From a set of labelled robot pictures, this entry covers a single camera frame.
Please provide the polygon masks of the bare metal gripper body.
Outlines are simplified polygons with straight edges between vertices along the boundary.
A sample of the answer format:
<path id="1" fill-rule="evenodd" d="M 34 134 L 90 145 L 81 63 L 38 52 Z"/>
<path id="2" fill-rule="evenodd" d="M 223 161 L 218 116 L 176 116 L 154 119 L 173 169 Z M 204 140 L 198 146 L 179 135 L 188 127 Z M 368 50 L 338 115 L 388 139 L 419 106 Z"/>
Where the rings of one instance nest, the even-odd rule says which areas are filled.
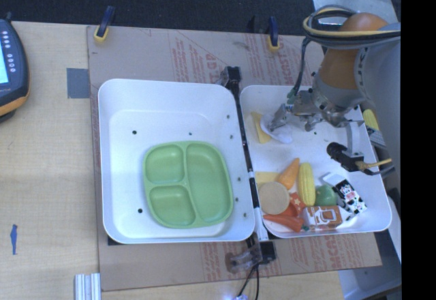
<path id="1" fill-rule="evenodd" d="M 344 127 L 345 115 L 354 107 L 353 89 L 307 89 L 291 90 L 289 101 L 293 115 L 302 117 L 319 116 L 334 127 Z"/>

